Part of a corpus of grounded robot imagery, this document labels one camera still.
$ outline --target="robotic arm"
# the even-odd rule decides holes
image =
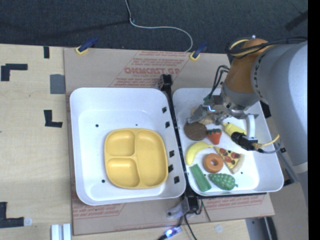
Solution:
[[[235,49],[240,43],[244,45]],[[248,118],[245,111],[258,101],[268,104],[308,206],[308,41],[247,38],[233,42],[227,53],[234,59],[220,95],[212,95],[218,82],[188,122],[210,114],[220,125],[230,116]],[[247,150],[253,150],[257,142],[243,135],[235,136],[233,141],[246,143],[241,146]]]

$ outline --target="chocolate cookie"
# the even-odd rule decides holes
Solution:
[[[202,141],[207,136],[207,127],[199,122],[186,123],[183,130],[185,135],[193,141]]]

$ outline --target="yellow bowl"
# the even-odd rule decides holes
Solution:
[[[168,177],[166,147],[155,131],[124,128],[104,141],[104,164],[109,180],[120,188],[150,189]]]

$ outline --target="white tray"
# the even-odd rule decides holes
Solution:
[[[70,96],[70,114],[75,186],[78,197],[85,204],[169,199],[184,193],[186,180],[169,104],[160,90],[79,88]],[[125,189],[109,181],[104,162],[104,141],[108,133],[123,128],[149,129],[162,137],[168,166],[173,167],[165,183],[149,189]]]
[[[187,118],[191,116],[191,109],[197,108],[203,103],[203,98],[210,93],[209,88],[181,88],[174,92],[173,103],[177,119],[178,131],[181,140],[181,147],[183,154],[186,154],[188,147],[195,143],[189,139],[184,133],[184,125],[187,122]],[[220,93],[220,89],[216,89],[214,94]],[[262,108],[257,102],[246,114],[259,114],[255,120],[255,137],[258,139],[259,143],[267,143],[272,140],[268,126],[263,115]],[[239,120],[234,117],[225,119],[224,122],[230,122],[242,129],[246,129],[246,121]],[[207,129],[220,128],[223,129],[221,125],[217,126],[215,124],[209,124],[206,126]],[[204,142],[212,144],[212,142],[206,137]],[[200,151],[194,159],[194,164],[198,164],[206,174],[212,188],[206,192],[201,192],[197,183],[191,173],[190,167],[186,165],[186,171],[188,175],[188,180],[191,188],[201,196],[218,196],[218,195],[238,195],[238,194],[253,194],[253,193],[265,193],[265,192],[275,192],[282,188],[284,183],[284,178],[282,170],[278,161],[276,153],[272,154],[262,154],[256,151],[247,151],[241,148],[239,145],[235,144],[231,138],[222,130],[222,136],[220,143],[216,145],[217,147],[224,148],[227,150],[233,150],[237,153],[242,153],[245,155],[244,163],[237,173],[233,174],[235,178],[235,183],[238,187],[235,187],[231,191],[221,190],[215,186],[208,178],[208,172],[203,167],[203,158],[206,154],[217,153],[213,148],[207,148]],[[273,145],[264,147],[266,151],[274,150]],[[228,168],[224,165],[219,173],[230,174]]]

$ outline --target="white cable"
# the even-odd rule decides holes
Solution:
[[[181,29],[181,28],[178,28],[178,27],[174,27],[174,26],[140,26],[140,25],[136,25],[132,22],[132,19],[131,19],[131,11],[130,11],[130,8],[129,8],[129,4],[128,4],[128,1],[127,0],[124,0],[125,1],[125,5],[126,5],[126,8],[128,10],[128,13],[129,13],[129,21],[130,21],[130,24],[136,28],[141,28],[141,29],[149,29],[149,30],[152,30],[152,29],[172,29],[172,30],[178,30],[178,31],[181,31],[183,33],[185,33],[190,41],[191,41],[191,45],[189,47],[188,50],[186,50],[185,52],[189,52],[192,48],[192,46],[194,45],[194,42],[192,40],[192,37],[191,35],[186,32],[185,30]]]

